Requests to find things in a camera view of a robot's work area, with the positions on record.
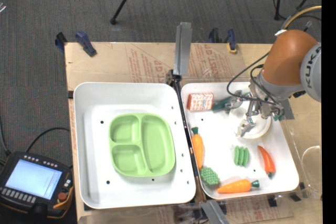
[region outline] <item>green plate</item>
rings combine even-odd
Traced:
[[[171,129],[158,115],[119,115],[110,124],[109,136],[112,164],[122,175],[160,176],[175,165]]]

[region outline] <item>gray floor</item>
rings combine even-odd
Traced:
[[[233,29],[237,43],[273,43],[274,33],[293,15],[303,0],[127,0],[117,17],[110,19],[122,0],[0,0],[0,117],[6,145],[25,151],[40,133],[52,127],[69,127],[64,54],[55,46],[62,32],[76,41],[78,30],[91,41],[175,42],[180,22],[192,24],[192,42],[208,42],[218,28],[224,40]],[[307,0],[303,7],[321,5]],[[321,41],[321,12],[297,19],[290,28],[308,29]],[[51,131],[31,152],[71,165],[69,132]],[[0,151],[5,159],[5,151]],[[48,223],[75,223],[75,204],[64,219]],[[0,223],[32,223],[0,207]]]

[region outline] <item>toy carrot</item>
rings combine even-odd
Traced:
[[[262,158],[264,159],[265,172],[268,174],[269,178],[272,178],[272,176],[275,173],[274,162],[273,162],[271,156],[269,155],[269,153],[262,146],[258,146],[258,148],[261,152],[261,155],[263,156]]]
[[[194,147],[197,168],[201,169],[203,166],[203,139],[198,134],[198,127],[194,127],[191,130],[194,133],[194,136],[191,138],[191,142],[193,143]]]
[[[259,180],[253,181],[252,183],[247,179],[241,179],[238,181],[231,182],[229,184],[223,185],[217,189],[218,193],[245,193],[248,192],[251,187],[259,188]]]

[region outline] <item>table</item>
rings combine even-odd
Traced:
[[[69,96],[82,82],[158,82],[174,67],[175,43],[92,42],[97,54],[88,56],[81,44],[65,44],[65,65]],[[250,65],[271,48],[271,44],[238,44],[237,54],[230,54],[226,44],[191,44],[190,71],[183,83],[228,81],[245,66]],[[242,81],[248,80],[249,71]],[[254,207],[247,201],[226,215],[230,223],[322,223],[322,154],[321,103],[307,95],[289,100],[294,120],[285,120],[282,127],[296,159],[303,191],[292,197],[276,196],[277,207],[260,201]],[[69,98],[73,171],[78,223],[179,223],[189,205],[125,208],[122,210],[85,210],[79,193],[78,160],[74,101]]]

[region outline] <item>green pea pod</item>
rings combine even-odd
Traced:
[[[238,165],[239,162],[239,146],[235,147],[235,158],[234,158],[234,163],[235,165]]]
[[[249,158],[249,152],[248,152],[248,148],[246,147],[244,149],[244,160],[243,160],[243,166],[246,167],[247,163],[248,163],[248,158]]]
[[[243,165],[243,161],[244,161],[244,148],[240,147],[240,149],[239,149],[239,161],[238,161],[238,165],[242,166]]]

